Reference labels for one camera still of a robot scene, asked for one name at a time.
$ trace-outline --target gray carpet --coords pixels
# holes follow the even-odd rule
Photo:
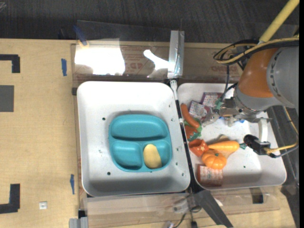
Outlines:
[[[179,29],[187,42],[232,43],[258,38],[288,0],[0,0],[0,38],[70,37],[77,20]],[[299,25],[299,8],[275,35]]]

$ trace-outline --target blue tape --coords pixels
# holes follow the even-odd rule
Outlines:
[[[67,76],[67,61],[65,59],[61,59],[61,69],[63,76]]]
[[[71,183],[71,187],[72,187],[72,193],[74,195],[75,194],[75,188],[74,188],[75,182],[74,182],[74,175],[73,174],[71,174],[70,183]]]
[[[73,30],[76,33],[76,35],[78,36],[78,38],[81,41],[81,43],[84,46],[86,46],[87,45],[86,37],[85,37],[84,33],[82,32],[82,30],[78,26],[76,26],[76,25],[73,25]]]

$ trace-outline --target yellow potato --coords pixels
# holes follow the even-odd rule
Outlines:
[[[150,169],[157,169],[162,167],[161,156],[157,148],[153,144],[148,144],[143,150],[143,160],[145,165]]]

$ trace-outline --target red object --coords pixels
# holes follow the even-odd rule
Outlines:
[[[209,150],[208,145],[202,139],[195,139],[189,143],[189,149],[198,157],[201,157],[204,152]]]
[[[186,137],[187,140],[189,140],[190,138],[192,138],[194,136],[195,133],[197,133],[198,131],[191,126],[185,125],[185,132],[186,132]]]

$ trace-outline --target teal tray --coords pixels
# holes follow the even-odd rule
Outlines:
[[[114,164],[123,171],[159,171],[172,159],[171,138],[167,124],[159,117],[147,114],[121,115],[109,127],[110,153]],[[156,146],[162,167],[150,169],[144,164],[146,145]]]

